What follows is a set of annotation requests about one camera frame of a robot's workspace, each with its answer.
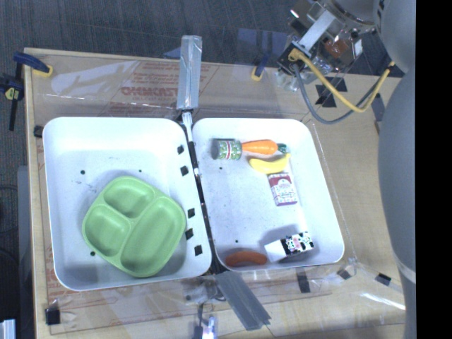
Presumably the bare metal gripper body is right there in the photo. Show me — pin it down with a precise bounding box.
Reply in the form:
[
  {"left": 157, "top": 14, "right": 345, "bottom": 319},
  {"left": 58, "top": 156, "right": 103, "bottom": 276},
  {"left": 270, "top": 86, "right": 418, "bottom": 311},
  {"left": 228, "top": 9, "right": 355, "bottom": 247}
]
[{"left": 288, "top": 0, "right": 376, "bottom": 74}]

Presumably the orange carrot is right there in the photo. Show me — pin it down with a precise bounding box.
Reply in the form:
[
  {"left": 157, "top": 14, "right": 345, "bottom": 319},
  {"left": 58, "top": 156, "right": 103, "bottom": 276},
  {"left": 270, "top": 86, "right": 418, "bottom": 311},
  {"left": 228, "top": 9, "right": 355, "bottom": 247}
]
[{"left": 241, "top": 138, "right": 291, "bottom": 155}]

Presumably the yellow banana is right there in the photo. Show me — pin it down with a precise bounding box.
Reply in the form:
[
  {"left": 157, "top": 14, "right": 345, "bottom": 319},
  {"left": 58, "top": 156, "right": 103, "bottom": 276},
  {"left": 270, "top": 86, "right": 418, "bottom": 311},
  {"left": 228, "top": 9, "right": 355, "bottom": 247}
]
[{"left": 248, "top": 153, "right": 292, "bottom": 175}]

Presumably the green and white can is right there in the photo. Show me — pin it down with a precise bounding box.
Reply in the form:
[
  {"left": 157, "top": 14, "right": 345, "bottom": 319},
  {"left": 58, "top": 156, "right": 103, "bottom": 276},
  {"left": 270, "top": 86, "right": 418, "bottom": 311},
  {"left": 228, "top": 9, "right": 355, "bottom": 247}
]
[{"left": 211, "top": 138, "right": 243, "bottom": 161}]

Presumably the red and white carton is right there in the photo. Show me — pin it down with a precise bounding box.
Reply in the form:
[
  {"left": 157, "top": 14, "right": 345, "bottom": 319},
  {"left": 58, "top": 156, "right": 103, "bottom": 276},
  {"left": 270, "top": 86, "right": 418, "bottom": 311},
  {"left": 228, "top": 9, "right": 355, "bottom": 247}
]
[{"left": 267, "top": 172, "right": 298, "bottom": 207}]

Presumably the white plastic tray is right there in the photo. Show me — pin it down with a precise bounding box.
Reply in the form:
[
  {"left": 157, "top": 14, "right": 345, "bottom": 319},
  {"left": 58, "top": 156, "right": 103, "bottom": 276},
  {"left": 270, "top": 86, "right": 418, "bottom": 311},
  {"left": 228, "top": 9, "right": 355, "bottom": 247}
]
[
  {"left": 42, "top": 116, "right": 213, "bottom": 292},
  {"left": 191, "top": 117, "right": 345, "bottom": 272}
]

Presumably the white carton with cow print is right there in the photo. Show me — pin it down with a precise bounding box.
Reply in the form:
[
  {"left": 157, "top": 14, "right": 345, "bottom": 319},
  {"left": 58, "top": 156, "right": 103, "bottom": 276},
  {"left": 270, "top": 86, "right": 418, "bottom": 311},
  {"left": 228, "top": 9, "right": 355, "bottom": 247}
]
[{"left": 263, "top": 230, "right": 315, "bottom": 263}]

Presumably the brown sausage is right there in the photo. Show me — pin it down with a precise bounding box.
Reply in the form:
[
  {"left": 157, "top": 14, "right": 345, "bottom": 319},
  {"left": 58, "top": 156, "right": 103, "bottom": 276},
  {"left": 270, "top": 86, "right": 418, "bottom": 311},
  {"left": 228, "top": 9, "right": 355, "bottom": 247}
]
[{"left": 225, "top": 250, "right": 268, "bottom": 268}]

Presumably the brown cardboard board red print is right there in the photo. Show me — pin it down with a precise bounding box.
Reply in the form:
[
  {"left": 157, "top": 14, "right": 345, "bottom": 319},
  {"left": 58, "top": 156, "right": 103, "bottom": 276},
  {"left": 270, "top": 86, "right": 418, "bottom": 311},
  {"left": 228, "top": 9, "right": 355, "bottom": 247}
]
[{"left": 30, "top": 56, "right": 335, "bottom": 328}]

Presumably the green divided plate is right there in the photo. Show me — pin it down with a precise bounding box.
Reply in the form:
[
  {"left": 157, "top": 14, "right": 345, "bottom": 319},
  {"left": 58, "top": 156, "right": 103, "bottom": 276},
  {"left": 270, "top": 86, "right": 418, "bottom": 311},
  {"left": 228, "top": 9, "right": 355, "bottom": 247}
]
[{"left": 81, "top": 175, "right": 187, "bottom": 278}]

